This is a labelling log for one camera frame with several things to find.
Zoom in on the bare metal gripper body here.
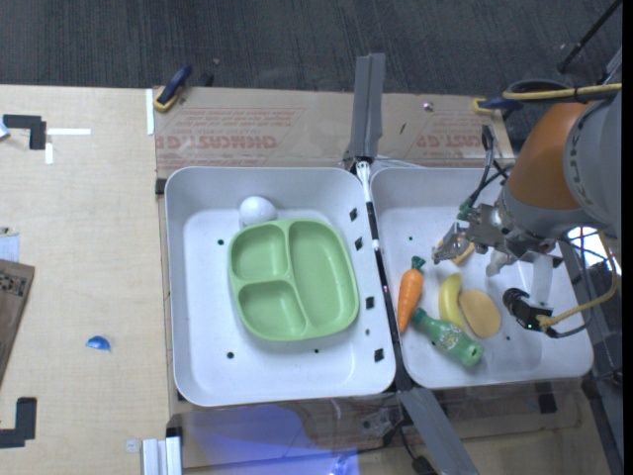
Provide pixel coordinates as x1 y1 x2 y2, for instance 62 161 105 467
461 202 534 261

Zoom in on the tan bread piece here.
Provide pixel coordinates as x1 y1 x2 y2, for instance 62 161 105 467
451 237 478 267

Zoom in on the yellow banana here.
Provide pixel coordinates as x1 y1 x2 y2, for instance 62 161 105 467
437 272 467 332

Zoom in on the orange carrot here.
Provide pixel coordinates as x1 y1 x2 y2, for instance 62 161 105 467
397 255 427 336

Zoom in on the tan oval biscuit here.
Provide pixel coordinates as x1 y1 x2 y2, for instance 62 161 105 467
458 288 502 339

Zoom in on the green plastic bottle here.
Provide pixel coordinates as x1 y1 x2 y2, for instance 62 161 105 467
410 307 486 368

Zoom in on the green divided plate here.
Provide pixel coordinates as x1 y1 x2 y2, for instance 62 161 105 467
226 218 361 343

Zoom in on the white plastic tray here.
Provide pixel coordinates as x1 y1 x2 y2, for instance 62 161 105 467
369 166 595 391
164 165 398 408

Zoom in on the white ball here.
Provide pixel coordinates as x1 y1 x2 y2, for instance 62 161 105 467
238 195 279 229

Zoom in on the brown cardboard board red print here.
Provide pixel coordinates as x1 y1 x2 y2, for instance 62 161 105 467
152 85 586 469

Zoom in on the brown paper packet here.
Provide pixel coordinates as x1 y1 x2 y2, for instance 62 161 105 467
0 258 37 386

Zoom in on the white paper sheet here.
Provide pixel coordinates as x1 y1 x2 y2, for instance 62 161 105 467
0 232 21 263

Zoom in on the black cylinder on white bracket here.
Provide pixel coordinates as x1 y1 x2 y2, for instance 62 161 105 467
486 249 555 334

